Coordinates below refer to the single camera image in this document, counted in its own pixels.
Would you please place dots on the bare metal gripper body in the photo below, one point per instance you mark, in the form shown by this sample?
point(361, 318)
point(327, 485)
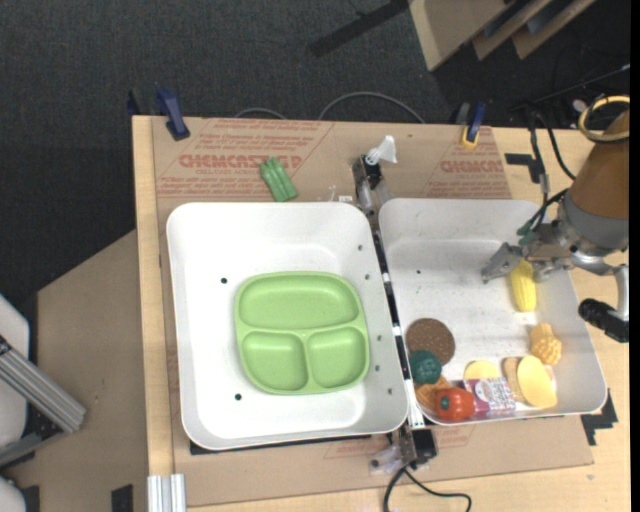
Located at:
point(550, 242)

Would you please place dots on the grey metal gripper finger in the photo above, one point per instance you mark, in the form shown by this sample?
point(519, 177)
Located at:
point(549, 271)
point(502, 261)

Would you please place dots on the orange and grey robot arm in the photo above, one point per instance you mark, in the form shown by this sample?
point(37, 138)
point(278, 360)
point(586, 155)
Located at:
point(602, 180)

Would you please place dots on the yellow toy corn cob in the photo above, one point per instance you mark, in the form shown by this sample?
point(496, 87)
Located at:
point(523, 290)

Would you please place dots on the white plastic tray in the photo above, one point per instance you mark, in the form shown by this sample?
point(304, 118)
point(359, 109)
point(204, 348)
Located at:
point(450, 280)
point(280, 225)

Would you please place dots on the brown round toy biscuit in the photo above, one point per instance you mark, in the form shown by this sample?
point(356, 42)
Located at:
point(430, 337)

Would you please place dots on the tan toy bread slice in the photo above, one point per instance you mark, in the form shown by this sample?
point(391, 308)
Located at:
point(511, 375)

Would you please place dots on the yellow oval toy chip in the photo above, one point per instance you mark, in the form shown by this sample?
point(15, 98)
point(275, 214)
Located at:
point(537, 382)

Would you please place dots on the yellow round toy slice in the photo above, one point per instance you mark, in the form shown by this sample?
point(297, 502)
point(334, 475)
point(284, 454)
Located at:
point(481, 371)

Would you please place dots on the thin black and white rod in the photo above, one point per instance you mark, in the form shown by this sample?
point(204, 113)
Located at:
point(391, 300)

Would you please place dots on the dark green toy broccoli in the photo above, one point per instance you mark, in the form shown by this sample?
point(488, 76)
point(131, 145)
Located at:
point(425, 367)

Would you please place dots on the pink and white carton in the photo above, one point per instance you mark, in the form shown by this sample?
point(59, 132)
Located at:
point(492, 396)

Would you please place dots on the red toy pepper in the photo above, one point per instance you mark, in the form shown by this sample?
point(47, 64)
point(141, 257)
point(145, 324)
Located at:
point(454, 404)

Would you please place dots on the brown cardboard board red print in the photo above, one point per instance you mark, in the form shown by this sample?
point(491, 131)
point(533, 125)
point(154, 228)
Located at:
point(320, 150)

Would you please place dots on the green divided plate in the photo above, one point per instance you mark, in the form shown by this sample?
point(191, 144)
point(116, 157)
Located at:
point(300, 330)

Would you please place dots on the green toy asparagus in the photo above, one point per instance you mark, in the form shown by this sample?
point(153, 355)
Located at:
point(279, 180)

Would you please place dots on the black cylinder on white bracket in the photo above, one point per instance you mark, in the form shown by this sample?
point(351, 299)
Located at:
point(602, 314)

